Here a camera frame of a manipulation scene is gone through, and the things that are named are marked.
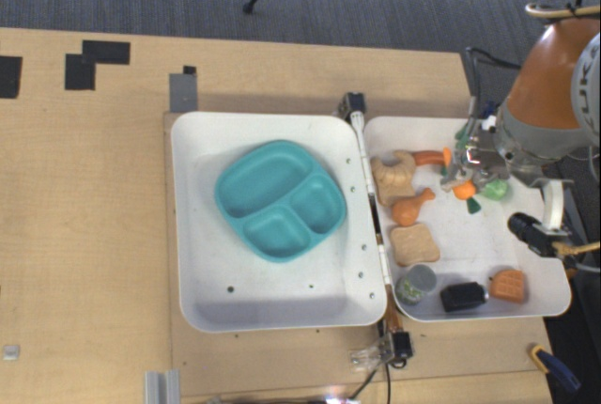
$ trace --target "wooden table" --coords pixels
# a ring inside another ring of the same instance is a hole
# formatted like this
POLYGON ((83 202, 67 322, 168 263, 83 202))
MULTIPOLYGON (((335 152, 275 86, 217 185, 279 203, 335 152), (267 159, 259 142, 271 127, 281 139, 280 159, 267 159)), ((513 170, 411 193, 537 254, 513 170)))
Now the wooden table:
MULTIPOLYGON (((1 402, 142 402, 145 372, 174 367, 190 403, 336 395, 364 379, 348 351, 373 328, 172 333, 169 73, 197 67, 201 110, 329 114, 362 91, 369 117, 463 117, 458 55, 20 29, 0 29, 0 55, 23 58, 19 97, 0 99, 0 346, 21 346, 0 362, 1 402), (67 91, 65 54, 83 39, 128 41, 131 63, 67 91)), ((551 402, 527 355, 549 347, 541 319, 405 324, 416 355, 393 372, 393 402, 551 402)), ((382 380, 362 402, 385 401, 382 380)))

